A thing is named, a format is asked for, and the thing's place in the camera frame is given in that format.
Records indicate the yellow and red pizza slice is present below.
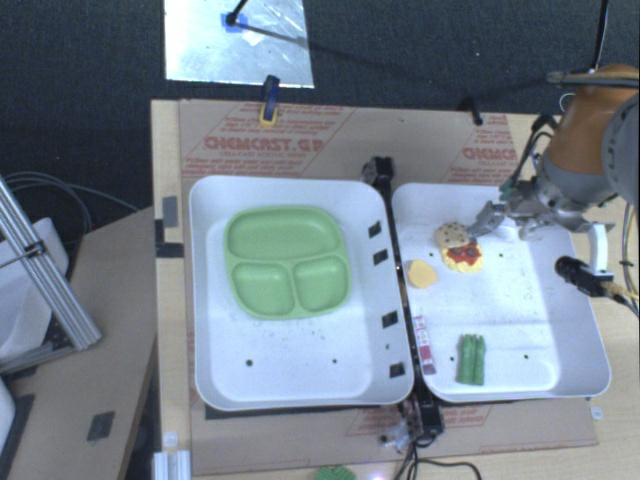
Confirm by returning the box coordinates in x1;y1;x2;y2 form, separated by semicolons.
439;240;485;274

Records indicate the green divided plate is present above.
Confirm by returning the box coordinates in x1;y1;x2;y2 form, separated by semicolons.
222;204;352;321

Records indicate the white plastic tray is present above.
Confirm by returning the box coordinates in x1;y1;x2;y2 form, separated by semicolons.
188;174;417;413
391;182;613;404

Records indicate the yellow toy bread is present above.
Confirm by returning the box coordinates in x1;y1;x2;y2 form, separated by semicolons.
406;259;439;290

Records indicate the pink and white carton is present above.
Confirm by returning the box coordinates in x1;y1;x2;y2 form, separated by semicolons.
411;314;438;377

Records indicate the brown cardboard board red print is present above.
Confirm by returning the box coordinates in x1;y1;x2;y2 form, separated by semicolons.
177;98;599;477

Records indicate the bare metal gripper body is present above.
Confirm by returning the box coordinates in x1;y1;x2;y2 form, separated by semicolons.
504;179;597;233

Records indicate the tan chocolate chip biscuit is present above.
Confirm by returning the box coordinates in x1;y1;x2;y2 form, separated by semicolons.
433;221;471;250

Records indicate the green ribbed toy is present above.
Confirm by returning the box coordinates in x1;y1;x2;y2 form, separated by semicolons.
313;464;358;480

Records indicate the green toy asparagus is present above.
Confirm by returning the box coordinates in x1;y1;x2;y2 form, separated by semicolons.
454;333;488;387

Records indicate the black cylinder on white bracket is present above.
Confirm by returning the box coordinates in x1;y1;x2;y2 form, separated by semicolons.
554;222;617;298

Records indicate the thin black rod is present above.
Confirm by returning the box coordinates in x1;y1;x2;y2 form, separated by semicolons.
378;181;427;410

